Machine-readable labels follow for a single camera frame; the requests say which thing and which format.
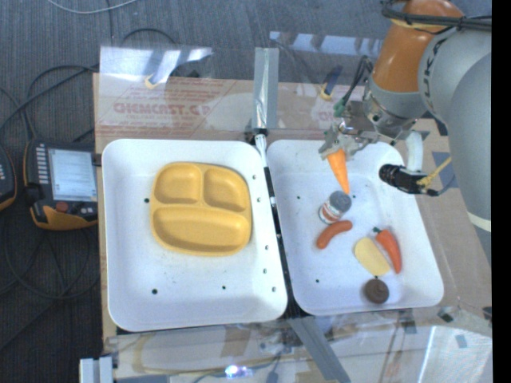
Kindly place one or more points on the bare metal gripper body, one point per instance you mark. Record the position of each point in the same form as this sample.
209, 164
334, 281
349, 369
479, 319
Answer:
377, 120

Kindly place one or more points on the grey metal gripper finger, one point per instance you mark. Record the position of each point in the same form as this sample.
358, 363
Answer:
329, 142
351, 144

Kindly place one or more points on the plain orange carrot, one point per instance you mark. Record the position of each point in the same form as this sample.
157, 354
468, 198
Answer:
339, 170

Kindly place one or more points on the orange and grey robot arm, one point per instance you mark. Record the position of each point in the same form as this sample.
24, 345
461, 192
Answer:
459, 106

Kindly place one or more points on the small orange and white can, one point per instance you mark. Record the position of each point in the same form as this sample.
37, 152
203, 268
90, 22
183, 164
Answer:
334, 209

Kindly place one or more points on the orange sausage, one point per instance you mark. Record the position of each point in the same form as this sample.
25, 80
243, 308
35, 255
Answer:
333, 234

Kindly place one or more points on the orange carrot with green top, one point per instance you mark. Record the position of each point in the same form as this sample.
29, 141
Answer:
390, 247

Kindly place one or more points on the pale yellow oval slice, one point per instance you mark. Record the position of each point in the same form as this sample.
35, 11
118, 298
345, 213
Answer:
370, 257

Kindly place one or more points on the white plastic tray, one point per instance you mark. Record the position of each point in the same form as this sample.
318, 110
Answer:
183, 289
339, 269

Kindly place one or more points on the brown round biscuit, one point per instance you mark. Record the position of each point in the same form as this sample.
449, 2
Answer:
376, 291

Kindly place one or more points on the yellow divided plate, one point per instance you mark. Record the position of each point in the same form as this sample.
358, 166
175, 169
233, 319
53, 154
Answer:
199, 230

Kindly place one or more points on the brown cardboard board red print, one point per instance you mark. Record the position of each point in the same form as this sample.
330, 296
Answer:
159, 110

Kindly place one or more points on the black cylinder on white bracket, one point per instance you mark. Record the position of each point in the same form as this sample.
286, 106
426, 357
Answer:
403, 177

